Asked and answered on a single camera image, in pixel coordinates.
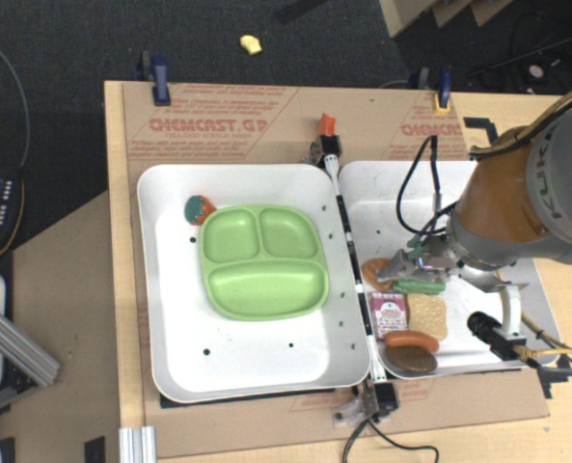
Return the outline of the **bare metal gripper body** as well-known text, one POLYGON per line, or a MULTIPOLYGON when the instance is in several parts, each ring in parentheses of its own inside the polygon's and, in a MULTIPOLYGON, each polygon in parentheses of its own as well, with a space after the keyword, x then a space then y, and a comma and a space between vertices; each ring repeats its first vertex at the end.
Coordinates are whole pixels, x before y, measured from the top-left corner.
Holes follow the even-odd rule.
POLYGON ((445 233, 416 234, 407 242, 409 278, 425 283, 445 283, 457 268, 457 257, 445 233))

